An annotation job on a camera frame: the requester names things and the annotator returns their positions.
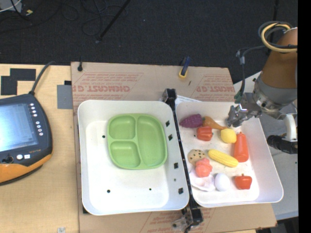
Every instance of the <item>black mat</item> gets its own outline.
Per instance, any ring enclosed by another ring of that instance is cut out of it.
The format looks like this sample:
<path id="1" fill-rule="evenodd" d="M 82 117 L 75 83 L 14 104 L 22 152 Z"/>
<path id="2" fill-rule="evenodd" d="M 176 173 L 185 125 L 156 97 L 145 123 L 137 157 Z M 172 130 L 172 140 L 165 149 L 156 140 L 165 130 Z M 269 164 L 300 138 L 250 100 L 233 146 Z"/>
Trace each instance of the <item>black mat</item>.
<path id="1" fill-rule="evenodd" d="M 0 63 L 179 65 L 190 56 L 191 66 L 228 67 L 235 83 L 242 79 L 236 51 L 262 45 L 260 25 L 275 11 L 276 20 L 298 23 L 298 0 L 131 0 L 96 43 L 125 1 L 22 0 L 20 14 L 0 12 Z M 246 56 L 246 77 L 267 53 Z"/>

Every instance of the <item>toy cookie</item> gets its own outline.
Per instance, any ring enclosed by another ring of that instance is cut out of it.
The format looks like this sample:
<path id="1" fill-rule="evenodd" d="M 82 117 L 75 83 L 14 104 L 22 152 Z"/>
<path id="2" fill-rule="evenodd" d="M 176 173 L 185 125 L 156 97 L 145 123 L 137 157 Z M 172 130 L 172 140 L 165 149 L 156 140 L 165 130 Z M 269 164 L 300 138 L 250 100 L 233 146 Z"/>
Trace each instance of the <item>toy cookie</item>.
<path id="1" fill-rule="evenodd" d="M 188 160 L 192 165 L 203 158 L 206 158 L 206 155 L 202 150 L 191 150 L 188 154 Z"/>

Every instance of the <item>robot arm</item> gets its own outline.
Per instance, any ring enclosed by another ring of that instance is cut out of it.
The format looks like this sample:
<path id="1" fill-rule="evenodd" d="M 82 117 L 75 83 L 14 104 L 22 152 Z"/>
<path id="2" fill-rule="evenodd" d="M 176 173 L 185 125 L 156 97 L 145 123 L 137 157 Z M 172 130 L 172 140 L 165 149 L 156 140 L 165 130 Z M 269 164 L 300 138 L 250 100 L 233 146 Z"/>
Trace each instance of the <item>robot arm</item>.
<path id="1" fill-rule="evenodd" d="M 271 31 L 285 29 L 277 44 L 266 40 Z M 271 50 L 265 66 L 255 81 L 253 93 L 243 93 L 239 104 L 231 106 L 226 119 L 230 127 L 265 113 L 284 120 L 287 134 L 270 136 L 268 144 L 288 153 L 297 153 L 296 114 L 283 114 L 280 110 L 297 99 L 297 32 L 286 23 L 271 23 L 260 31 L 264 45 Z"/>

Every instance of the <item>yellow cable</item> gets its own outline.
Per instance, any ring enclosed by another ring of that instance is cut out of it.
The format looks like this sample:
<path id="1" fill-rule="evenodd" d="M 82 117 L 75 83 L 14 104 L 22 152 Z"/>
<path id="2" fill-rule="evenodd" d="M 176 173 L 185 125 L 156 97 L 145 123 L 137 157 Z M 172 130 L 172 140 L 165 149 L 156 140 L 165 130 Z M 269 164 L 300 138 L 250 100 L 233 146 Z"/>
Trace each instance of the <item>yellow cable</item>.
<path id="1" fill-rule="evenodd" d="M 283 28 L 286 28 L 287 30 L 291 29 L 290 26 L 286 25 L 286 24 L 278 24 L 278 23 L 272 23 L 270 25 L 268 25 L 267 27 L 265 27 L 262 31 L 261 31 L 261 40 L 262 42 L 264 43 L 264 45 L 273 50 L 273 51 L 277 51 L 277 52 L 296 52 L 297 51 L 297 48 L 294 48 L 294 49 L 280 49 L 280 48 L 277 48 L 277 47 L 274 47 L 272 46 L 269 42 L 267 42 L 267 40 L 265 39 L 264 35 L 265 33 L 272 27 L 283 27 Z"/>

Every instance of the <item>strawberry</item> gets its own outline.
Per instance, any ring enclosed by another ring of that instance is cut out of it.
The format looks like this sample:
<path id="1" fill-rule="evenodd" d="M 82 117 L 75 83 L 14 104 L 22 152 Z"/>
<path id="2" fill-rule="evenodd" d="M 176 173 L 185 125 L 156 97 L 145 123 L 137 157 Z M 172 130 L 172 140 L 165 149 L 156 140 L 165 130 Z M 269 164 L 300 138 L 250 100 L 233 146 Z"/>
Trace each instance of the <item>strawberry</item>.
<path id="1" fill-rule="evenodd" d="M 194 114 L 183 119 L 179 124 L 185 128 L 198 128 L 202 126 L 203 120 L 200 114 Z"/>

